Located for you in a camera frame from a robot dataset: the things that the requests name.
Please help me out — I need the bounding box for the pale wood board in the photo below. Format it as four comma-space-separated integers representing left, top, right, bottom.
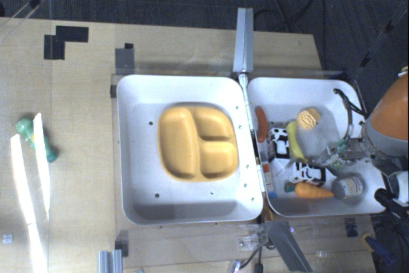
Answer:
111, 23, 378, 270

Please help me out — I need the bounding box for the clear plastic bottle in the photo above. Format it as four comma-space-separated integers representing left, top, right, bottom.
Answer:
295, 111, 348, 171

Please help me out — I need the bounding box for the green bottle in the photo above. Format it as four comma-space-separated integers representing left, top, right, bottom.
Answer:
15, 117, 59, 164

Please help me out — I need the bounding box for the yellow corn cob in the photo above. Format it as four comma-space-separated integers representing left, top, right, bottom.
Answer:
296, 107, 321, 131

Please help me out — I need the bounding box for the white plastic tray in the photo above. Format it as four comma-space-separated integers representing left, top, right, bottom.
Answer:
246, 76, 389, 219
116, 74, 265, 226

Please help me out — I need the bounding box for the small grey can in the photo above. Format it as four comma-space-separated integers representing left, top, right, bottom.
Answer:
330, 175, 366, 200

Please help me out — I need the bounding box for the white packet with red print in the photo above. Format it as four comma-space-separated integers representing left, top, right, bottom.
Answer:
260, 162, 276, 193

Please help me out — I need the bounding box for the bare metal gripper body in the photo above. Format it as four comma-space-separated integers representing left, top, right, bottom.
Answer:
341, 136, 374, 162

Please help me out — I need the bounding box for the black and white carton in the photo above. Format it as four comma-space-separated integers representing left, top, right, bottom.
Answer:
288, 160, 328, 187
267, 127, 291, 160

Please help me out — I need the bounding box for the black cylinder on white bracket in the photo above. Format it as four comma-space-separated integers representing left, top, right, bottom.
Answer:
374, 170, 409, 214

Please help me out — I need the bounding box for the yellow banana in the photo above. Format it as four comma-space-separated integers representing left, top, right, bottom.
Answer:
284, 120, 309, 164

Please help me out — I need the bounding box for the red sausage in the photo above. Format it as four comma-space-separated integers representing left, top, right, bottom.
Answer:
254, 106, 269, 143

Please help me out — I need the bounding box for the orange carrot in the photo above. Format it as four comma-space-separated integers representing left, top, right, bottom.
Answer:
294, 182, 335, 200

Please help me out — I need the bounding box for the yellow divided plate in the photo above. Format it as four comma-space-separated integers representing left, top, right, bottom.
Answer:
157, 105, 240, 183

